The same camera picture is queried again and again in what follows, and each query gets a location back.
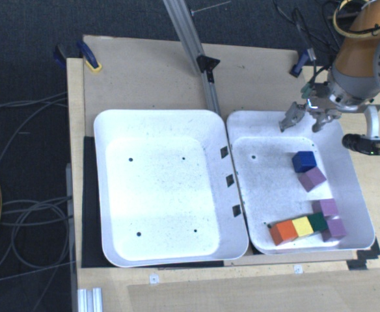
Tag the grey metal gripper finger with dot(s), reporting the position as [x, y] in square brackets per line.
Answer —
[291, 115]
[322, 120]

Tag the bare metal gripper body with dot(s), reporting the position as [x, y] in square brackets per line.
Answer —
[334, 102]

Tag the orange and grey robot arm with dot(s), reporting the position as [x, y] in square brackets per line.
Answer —
[359, 54]

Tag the blue cube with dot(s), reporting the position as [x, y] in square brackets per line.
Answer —
[304, 161]

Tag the purple cube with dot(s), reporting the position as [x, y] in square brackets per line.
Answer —
[327, 206]
[335, 229]
[313, 179]

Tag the white plastic tray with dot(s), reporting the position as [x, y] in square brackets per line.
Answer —
[271, 187]
[160, 193]

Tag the green cube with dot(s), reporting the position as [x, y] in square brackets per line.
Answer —
[318, 223]

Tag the yellow cube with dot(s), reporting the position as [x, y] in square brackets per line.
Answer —
[303, 227]

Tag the orange cube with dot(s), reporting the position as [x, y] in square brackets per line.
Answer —
[284, 232]

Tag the brown cardboard board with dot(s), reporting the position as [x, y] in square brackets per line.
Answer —
[151, 76]

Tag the black cylinder on white bracket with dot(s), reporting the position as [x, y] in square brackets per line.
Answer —
[359, 141]

